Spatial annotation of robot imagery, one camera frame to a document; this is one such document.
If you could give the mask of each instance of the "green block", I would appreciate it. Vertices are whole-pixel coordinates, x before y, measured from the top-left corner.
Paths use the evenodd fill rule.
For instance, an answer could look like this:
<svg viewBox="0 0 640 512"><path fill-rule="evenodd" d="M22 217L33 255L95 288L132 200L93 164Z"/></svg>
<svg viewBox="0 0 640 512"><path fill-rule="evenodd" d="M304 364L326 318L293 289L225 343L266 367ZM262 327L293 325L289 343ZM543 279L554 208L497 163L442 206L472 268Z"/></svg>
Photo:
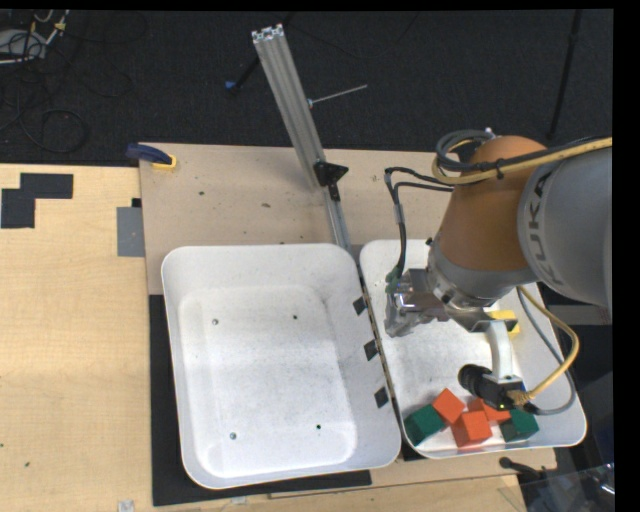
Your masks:
<svg viewBox="0 0 640 512"><path fill-rule="evenodd" d="M444 427L445 424L442 418L440 418L440 415L431 404L418 409L404 420L407 436L414 446Z"/></svg>
<svg viewBox="0 0 640 512"><path fill-rule="evenodd" d="M540 427L538 427L535 416L520 409L512 409L511 419L500 423L502 437L504 437L507 443L511 441L524 441L538 430L540 430Z"/></svg>

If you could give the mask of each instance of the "empty white tray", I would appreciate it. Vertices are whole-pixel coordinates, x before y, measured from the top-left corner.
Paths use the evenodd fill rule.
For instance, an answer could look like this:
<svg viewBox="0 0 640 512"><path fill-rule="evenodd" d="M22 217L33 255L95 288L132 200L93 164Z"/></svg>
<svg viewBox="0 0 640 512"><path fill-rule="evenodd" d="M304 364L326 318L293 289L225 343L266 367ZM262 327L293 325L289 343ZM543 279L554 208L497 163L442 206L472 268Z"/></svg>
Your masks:
<svg viewBox="0 0 640 512"><path fill-rule="evenodd" d="M380 356L365 350L374 335L345 250L182 247L166 256L162 281L182 458L196 483L221 489L395 460L400 429L380 400L387 383Z"/></svg>
<svg viewBox="0 0 640 512"><path fill-rule="evenodd" d="M387 335L384 329L385 276L398 261L399 253L399 240L376 240L363 247L360 266L398 409L402 417L406 418L431 403L445 387L468 403L473 397L458 383L458 370L465 364L491 368L491 350L485 334L469 333L452 320L434 320L429 324L416 326L411 334L403 337L391 338ZM424 268L428 253L429 247L424 240L408 240L406 268ZM535 284L527 285L527 290L542 302ZM511 343L513 368L522 377L525 386L532 389L555 370L559 363L529 322L515 291L507 294L491 309L515 313L520 332ZM549 320L533 306L529 309L556 351L561 353ZM562 376L542 392L534 403L542 409L557 408L567 402L570 392L569 382L566 376ZM523 448L573 446L580 443L586 434L586 418L578 397L566 411L550 416L536 416L536 420L540 430L524 441L505 442L498 425L493 425L491 438L476 445L458 448L451 429L446 428L414 446L414 449L424 457L448 458Z"/></svg>

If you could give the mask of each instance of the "blue clamp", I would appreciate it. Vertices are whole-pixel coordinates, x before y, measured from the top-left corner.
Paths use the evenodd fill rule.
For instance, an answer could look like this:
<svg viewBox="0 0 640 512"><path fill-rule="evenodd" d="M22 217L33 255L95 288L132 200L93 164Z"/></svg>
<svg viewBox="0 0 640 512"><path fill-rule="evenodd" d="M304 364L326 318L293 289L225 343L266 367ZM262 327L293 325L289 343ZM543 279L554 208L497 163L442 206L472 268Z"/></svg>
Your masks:
<svg viewBox="0 0 640 512"><path fill-rule="evenodd" d="M151 162L151 165L157 169L173 169L176 166L175 156L144 144L129 144L125 156L135 160Z"/></svg>

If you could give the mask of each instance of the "yellow cable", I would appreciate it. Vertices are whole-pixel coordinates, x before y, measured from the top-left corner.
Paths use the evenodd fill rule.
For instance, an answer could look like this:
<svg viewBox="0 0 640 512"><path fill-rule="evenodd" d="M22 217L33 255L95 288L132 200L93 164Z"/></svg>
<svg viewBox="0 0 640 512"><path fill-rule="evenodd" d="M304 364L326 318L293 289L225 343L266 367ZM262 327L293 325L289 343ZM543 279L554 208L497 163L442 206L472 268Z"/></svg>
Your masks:
<svg viewBox="0 0 640 512"><path fill-rule="evenodd" d="M507 394L513 399L516 405L524 405L525 403L533 400L536 396L542 393L545 389L547 389L552 382L554 382L560 375L567 371L569 366L573 364L578 355L578 350L580 348L580 339L575 331L569 327L566 323L560 320L557 316L547 310L544 306L540 305L531 294L525 290L524 287L518 286L518 290L522 292L522 294L527 298L531 304L533 304L543 315L545 315L553 324L557 327L560 327L564 332L566 332L571 337L571 350L569 355L566 357L564 362L555 369L554 372L551 373L546 379L544 379L540 384L538 384L531 391L510 391Z"/></svg>
<svg viewBox="0 0 640 512"><path fill-rule="evenodd" d="M613 146L613 137L606 137L604 139L586 142L573 148L560 149L556 152L539 158L526 160L517 164L505 165L504 167L500 167L500 172L503 174L511 174L514 172L522 171L524 169L530 169L531 167L538 167L539 165L549 162L565 160L572 156L581 155L583 153L588 153L589 151L596 151L598 149L604 149L611 146ZM466 176L448 176L438 165L437 158L433 160L431 170L438 181L447 185L468 185L470 183L478 183L479 181L488 180L490 178L495 178L498 176L498 171L496 169L486 172L478 172L477 174L469 174Z"/></svg>

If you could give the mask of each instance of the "black bracket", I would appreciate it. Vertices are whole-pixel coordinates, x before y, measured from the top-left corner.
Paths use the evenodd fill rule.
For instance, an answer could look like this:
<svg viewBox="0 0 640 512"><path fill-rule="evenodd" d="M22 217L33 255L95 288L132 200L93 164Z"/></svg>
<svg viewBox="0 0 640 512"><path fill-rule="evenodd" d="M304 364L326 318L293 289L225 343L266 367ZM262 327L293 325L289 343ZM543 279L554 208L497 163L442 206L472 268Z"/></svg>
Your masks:
<svg viewBox="0 0 640 512"><path fill-rule="evenodd" d="M330 164L329 162L316 162L313 164L313 170L318 178L321 187L329 188L329 195L334 201L340 201L340 192L338 192L338 180L342 178L348 167L338 164Z"/></svg>

